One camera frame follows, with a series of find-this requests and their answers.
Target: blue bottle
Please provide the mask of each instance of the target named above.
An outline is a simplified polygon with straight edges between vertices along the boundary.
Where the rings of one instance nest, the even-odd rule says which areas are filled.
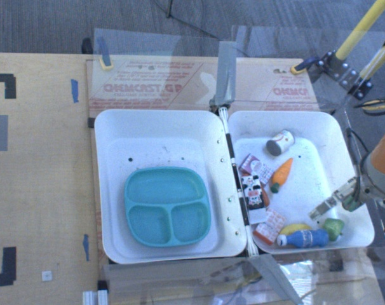
[[[294,245],[297,248],[324,247],[328,244],[328,232],[325,229],[295,231],[290,235],[277,236],[277,245]]]

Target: blue plate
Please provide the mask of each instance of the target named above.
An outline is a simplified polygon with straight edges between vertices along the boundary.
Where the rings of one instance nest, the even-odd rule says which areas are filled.
[[[184,167],[137,170],[125,183],[125,209],[133,237],[150,247],[174,247],[202,240],[211,226],[202,178]]]

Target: silver can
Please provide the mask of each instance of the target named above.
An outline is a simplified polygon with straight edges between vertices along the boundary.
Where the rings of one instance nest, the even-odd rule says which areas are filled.
[[[288,130],[282,130],[266,142],[266,149],[273,156],[279,156],[294,145],[294,142],[293,134]]]

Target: yellow pipe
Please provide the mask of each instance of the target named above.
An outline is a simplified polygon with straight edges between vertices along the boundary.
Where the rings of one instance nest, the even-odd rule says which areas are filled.
[[[384,10],[385,0],[376,0],[365,16],[360,20],[359,24],[335,53],[335,56],[339,60],[343,61],[346,59],[355,45],[358,44],[359,40],[363,37],[363,35],[365,35],[369,28],[371,28]]]
[[[367,81],[385,63],[385,45],[376,53],[373,59],[360,71],[359,76]]]

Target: banana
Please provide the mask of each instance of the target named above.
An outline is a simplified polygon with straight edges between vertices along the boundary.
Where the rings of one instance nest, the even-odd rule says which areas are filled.
[[[290,224],[285,227],[283,227],[280,231],[280,235],[290,235],[294,233],[295,231],[302,231],[305,229],[312,229],[307,224]]]

